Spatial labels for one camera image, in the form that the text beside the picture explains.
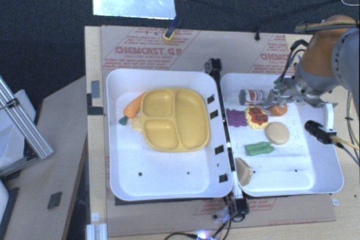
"yellow plate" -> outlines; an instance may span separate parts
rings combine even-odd
[[[141,122],[146,142],[161,151],[199,150],[210,138],[205,103],[190,89],[148,91],[141,101]]]

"black carpet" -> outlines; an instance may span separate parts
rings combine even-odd
[[[359,18],[338,0],[175,0],[181,28],[292,33],[304,20]],[[92,0],[0,0],[0,75],[35,106],[85,74],[84,27],[166,27],[170,21],[92,15]]]

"white tray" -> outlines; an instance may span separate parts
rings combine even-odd
[[[210,140],[193,152],[161,152],[151,148],[142,133],[122,126],[124,107],[144,91],[178,87],[198,92],[210,119]],[[127,200],[211,198],[227,195],[233,185],[215,81],[200,72],[118,69],[106,81],[109,117],[110,186]],[[214,101],[207,104],[207,98]],[[215,148],[223,147],[223,152]]]
[[[278,75],[227,74],[221,82],[224,106],[244,111],[239,103],[241,89],[261,89],[267,96]],[[229,126],[234,158],[245,160],[254,171],[250,183],[241,189],[254,197],[293,194],[334,193],[344,179],[333,145],[320,143],[304,129],[308,120],[323,124],[323,110],[305,102],[288,104],[283,116],[271,116],[269,122],[282,122],[290,131],[287,143],[270,154],[248,156],[244,145],[268,141],[264,130]]]

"orange carrot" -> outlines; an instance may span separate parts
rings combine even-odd
[[[141,108],[141,99],[144,97],[146,92],[142,93],[138,97],[136,97],[132,102],[126,105],[123,114],[128,118],[133,118],[136,116],[137,112],[139,112]]]

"silver can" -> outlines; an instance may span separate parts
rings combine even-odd
[[[242,89],[238,98],[240,105],[262,105],[265,101],[262,90]]]

